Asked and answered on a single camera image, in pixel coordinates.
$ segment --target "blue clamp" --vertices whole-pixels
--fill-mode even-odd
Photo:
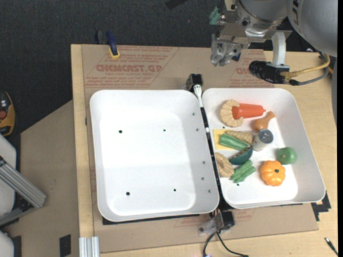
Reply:
[[[109,45],[109,53],[111,54],[113,59],[117,59],[120,56],[119,50],[117,48],[116,39],[114,38],[114,34],[111,31],[106,32],[108,45]]]

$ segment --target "gray floor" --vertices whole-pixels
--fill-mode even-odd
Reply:
[[[13,99],[19,132],[72,99],[70,44],[94,43],[98,29],[118,44],[210,47],[208,15],[219,0],[172,9],[167,1],[0,0],[0,88]],[[296,33],[288,42],[288,50],[306,48]]]

